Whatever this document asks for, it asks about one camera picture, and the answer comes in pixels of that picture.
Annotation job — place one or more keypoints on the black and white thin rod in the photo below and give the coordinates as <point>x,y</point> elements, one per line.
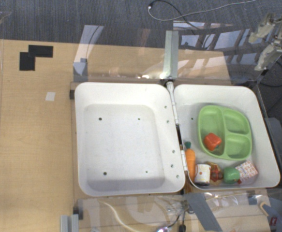
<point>174,105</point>

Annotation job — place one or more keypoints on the white plastic tray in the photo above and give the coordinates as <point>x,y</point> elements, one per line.
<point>213,95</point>
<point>121,141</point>

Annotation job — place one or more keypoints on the orange toy carrot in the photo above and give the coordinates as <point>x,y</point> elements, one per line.
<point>190,158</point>

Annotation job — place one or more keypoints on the white cup with orange print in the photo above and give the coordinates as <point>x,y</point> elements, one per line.
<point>202,174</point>

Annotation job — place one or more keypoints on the green divided plate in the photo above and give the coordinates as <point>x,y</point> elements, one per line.
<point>235,123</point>

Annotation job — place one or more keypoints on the brown toy pizza slice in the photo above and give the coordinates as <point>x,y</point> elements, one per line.
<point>216,174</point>

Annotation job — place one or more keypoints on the green toy apple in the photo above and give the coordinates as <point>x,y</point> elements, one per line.
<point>230,175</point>

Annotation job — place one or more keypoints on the white and orange carton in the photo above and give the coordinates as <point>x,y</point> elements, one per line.
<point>248,170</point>

